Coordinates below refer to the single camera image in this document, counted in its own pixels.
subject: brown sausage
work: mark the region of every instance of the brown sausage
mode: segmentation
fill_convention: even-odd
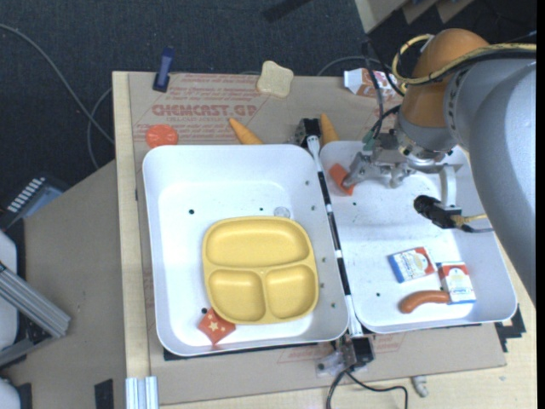
[[[410,314],[423,303],[448,303],[450,296],[444,291],[418,291],[409,294],[399,304],[399,310],[404,314]]]

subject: red round object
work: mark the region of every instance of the red round object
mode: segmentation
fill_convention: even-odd
[[[178,132],[168,124],[155,124],[147,130],[146,142],[150,148],[175,146],[178,143]]]

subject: black floor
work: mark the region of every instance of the black floor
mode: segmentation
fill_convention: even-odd
[[[173,71],[258,71],[270,59],[314,75],[358,55],[365,37],[353,0],[0,0],[0,24],[35,41],[88,110],[112,71],[156,71],[166,45],[176,50]],[[477,0],[447,25],[435,9],[411,25],[397,11],[370,37],[390,61],[404,40],[454,26],[493,43],[522,37],[536,30],[536,0]],[[112,134],[109,98],[97,118]],[[87,125],[46,60],[0,29],[0,200],[40,171],[69,186],[91,174]],[[93,131],[92,140],[98,164],[113,159],[105,138]]]

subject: blue clip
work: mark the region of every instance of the blue clip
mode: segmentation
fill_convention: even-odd
[[[170,81],[170,66],[173,60],[174,49],[172,47],[165,47],[161,55],[161,68],[159,68],[159,72],[155,75],[155,80],[153,81],[153,90],[167,92]]]

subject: yellow divided tray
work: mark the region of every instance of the yellow divided tray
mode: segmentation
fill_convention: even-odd
[[[318,301],[310,239],[289,218],[245,216],[215,223],[204,235],[203,266],[214,311],[232,323],[296,320]]]

